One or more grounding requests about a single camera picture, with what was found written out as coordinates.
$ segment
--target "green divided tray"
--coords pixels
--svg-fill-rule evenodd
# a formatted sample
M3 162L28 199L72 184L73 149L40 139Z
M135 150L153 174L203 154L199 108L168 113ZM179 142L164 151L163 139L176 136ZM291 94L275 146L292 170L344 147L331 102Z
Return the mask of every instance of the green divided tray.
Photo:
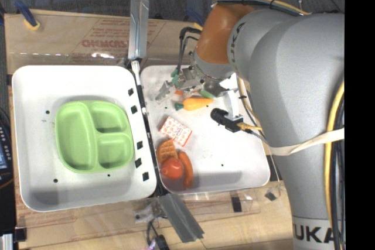
M72 101L56 113L57 150L63 164L79 173L128 164L134 144L125 111L107 101Z

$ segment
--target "white strap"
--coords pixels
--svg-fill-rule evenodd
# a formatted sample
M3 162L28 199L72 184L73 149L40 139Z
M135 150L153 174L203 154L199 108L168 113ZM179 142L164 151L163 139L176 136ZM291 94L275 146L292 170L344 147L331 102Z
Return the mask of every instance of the white strap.
M279 156L291 155L293 153L299 152L311 146L342 140L345 138L344 130L345 128L338 129L335 131L325 132L301 144L297 144L293 146L284 146L284 147L269 147L269 149L273 155L279 155Z

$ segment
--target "orange carrot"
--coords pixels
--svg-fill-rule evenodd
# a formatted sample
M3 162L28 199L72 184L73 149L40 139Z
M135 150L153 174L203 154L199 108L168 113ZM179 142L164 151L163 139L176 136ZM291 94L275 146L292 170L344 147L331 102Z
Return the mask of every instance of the orange carrot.
M202 97L190 97L185 99L182 102L183 108L187 111L193 111L201 107L205 107L213 102L211 98L202 98Z
M184 173L185 173L185 176L183 178L183 185L185 187L191 187L193 185L193 178L194 178L192 163L188 155L184 151L180 151L178 153L178 158L182 162Z

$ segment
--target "white tray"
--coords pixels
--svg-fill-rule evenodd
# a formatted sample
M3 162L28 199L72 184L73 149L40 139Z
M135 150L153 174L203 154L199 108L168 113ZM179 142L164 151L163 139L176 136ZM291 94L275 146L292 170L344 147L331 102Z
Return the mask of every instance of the white tray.
M29 208L54 211L93 206L147 198L155 191L154 164L135 81L128 70L116 66L25 66L14 73L12 86L20 190ZM54 119L61 105L74 100L111 101L125 110L135 151L128 165L92 174L64 167L57 152ZM142 164L135 167L138 159Z
M176 111L173 98L160 104L155 101L163 82L171 80L174 68L175 66L149 66L141 73L154 148L167 139L159 129L168 116L192 129L192 135L185 147L178 144L175 146L190 157L195 174L194 184L186 189L182 179L171 180L162 176L165 188L173 193L190 194L265 185L270 179L270 168L261 140L242 131L232 133L223 125L218 126L210 117L213 108L228 110L223 97L216 98L209 107L195 111ZM244 116L244 122L251 124L241 104L240 114Z

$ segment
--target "red tomato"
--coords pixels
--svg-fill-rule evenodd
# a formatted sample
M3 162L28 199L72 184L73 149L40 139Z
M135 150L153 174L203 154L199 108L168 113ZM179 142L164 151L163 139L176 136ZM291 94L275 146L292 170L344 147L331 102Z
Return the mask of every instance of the red tomato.
M170 157L162 163L161 173L170 179L180 178L183 174L182 162L177 158Z

